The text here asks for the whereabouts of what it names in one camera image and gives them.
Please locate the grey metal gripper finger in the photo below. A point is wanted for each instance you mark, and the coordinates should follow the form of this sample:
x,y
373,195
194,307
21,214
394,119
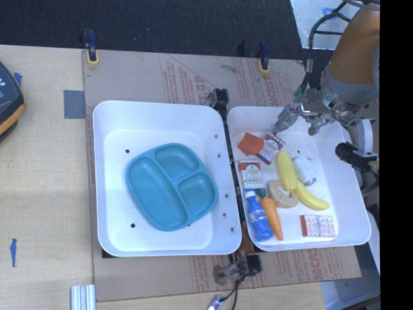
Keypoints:
x,y
284,119
317,127

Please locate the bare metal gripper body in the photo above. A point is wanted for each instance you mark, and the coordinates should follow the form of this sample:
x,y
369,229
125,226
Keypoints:
x,y
326,107

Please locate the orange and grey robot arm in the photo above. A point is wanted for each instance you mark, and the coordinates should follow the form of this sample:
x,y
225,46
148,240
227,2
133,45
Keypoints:
x,y
355,50

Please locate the red and white patterned packet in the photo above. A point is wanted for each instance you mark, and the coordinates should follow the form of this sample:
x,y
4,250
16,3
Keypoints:
x,y
270,148

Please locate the orange toy packet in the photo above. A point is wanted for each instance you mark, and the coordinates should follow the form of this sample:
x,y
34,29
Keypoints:
x,y
249,143

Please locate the yellow corn cob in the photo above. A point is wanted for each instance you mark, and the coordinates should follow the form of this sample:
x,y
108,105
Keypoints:
x,y
286,170

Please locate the orange and white carton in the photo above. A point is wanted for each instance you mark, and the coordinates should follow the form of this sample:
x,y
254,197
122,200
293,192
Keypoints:
x,y
250,174

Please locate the white plastic tray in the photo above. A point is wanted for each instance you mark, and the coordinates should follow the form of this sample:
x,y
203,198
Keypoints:
x,y
113,173
345,189

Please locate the thin black rod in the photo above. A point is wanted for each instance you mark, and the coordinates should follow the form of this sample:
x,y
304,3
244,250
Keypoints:
x,y
233,166

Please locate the yellow banana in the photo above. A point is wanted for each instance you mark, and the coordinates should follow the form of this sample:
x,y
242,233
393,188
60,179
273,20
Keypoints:
x,y
311,199

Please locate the beige pineapple slice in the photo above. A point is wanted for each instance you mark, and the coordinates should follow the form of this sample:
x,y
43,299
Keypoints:
x,y
278,196

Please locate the orange carrot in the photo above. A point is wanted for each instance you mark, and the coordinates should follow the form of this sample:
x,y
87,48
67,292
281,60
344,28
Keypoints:
x,y
273,215

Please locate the red and white flat carton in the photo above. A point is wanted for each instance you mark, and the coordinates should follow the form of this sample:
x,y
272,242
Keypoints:
x,y
318,226

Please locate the blue bottle with white cap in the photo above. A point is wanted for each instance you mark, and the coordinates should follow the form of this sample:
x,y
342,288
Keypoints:
x,y
258,220

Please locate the blue divided plate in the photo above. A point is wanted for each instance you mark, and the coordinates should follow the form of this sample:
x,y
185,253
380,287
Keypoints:
x,y
161,189

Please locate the brown cardboard board red print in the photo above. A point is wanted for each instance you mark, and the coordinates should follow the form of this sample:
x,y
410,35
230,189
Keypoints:
x,y
135,76

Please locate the black cylinder on white bracket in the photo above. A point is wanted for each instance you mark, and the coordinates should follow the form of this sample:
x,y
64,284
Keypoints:
x,y
351,155

